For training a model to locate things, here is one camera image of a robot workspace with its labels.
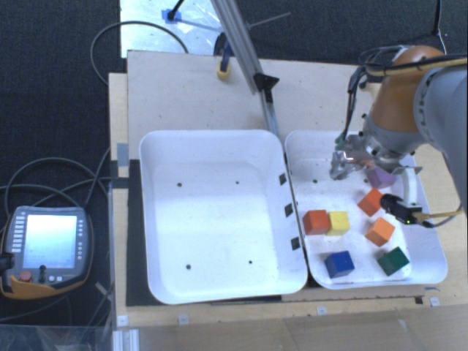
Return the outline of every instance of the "white tray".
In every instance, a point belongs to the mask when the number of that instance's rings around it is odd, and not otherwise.
[[[338,135],[339,132],[295,131],[288,135],[285,143],[309,269],[314,279],[329,289],[441,282],[447,274],[447,263],[436,230],[403,225],[382,209],[373,217],[368,217],[357,206],[371,190],[371,185],[364,181],[366,174],[363,170],[351,173],[342,181],[330,178],[331,155]],[[415,165],[411,156],[406,157],[402,164]],[[403,197],[401,179],[391,187],[382,189],[382,193]],[[418,202],[423,206],[423,211],[429,211],[419,177]],[[305,235],[302,218],[307,211],[315,209],[346,211],[350,230],[341,237]],[[389,242],[381,247],[364,237],[378,217],[387,219],[396,227]],[[410,263],[387,276],[377,259],[397,246]],[[347,276],[331,279],[324,261],[330,253],[344,250],[350,252],[355,270]]]
[[[157,131],[140,144],[148,285],[178,304],[299,291],[307,267],[270,132]]]

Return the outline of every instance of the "yellow block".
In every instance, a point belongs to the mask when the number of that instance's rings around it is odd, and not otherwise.
[[[331,228],[325,233],[327,236],[344,235],[350,229],[348,213],[345,211],[328,212]]]

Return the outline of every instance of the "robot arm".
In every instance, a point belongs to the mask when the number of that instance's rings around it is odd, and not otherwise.
[[[384,78],[363,131],[344,137],[334,151],[331,178],[374,165],[401,173],[399,161],[430,143],[443,153],[467,211],[467,61],[442,58],[442,67],[421,69],[421,60],[440,55],[435,48],[415,46],[393,62],[391,69],[407,70]]]

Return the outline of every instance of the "colored block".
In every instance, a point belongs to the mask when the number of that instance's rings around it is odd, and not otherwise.
[[[367,231],[366,238],[376,246],[381,247],[390,240],[394,230],[395,227],[390,222],[379,217]]]
[[[330,219],[330,229],[325,233],[327,236],[344,235],[350,229],[350,221],[346,212],[328,212],[328,218]]]
[[[348,251],[335,252],[325,259],[330,278],[346,276],[354,270],[351,255]]]
[[[327,211],[324,210],[308,211],[302,222],[307,235],[325,234],[331,227]]]
[[[387,274],[387,276],[391,276],[396,271],[399,271],[405,265],[410,263],[400,247],[396,247],[387,254],[384,254],[380,259],[377,260],[377,262],[385,274]]]
[[[367,216],[371,217],[380,209],[381,197],[382,197],[381,192],[378,189],[373,188],[358,203],[358,207],[362,209]]]
[[[388,174],[381,167],[374,167],[366,171],[367,179],[372,187],[376,189],[384,189],[389,187],[396,181],[396,175]]]

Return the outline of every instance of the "purple block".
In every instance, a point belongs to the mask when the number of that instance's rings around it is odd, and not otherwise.
[[[375,187],[376,189],[384,189],[385,187],[389,187],[396,180],[395,175],[388,174],[380,167],[367,170],[366,175],[372,187]]]

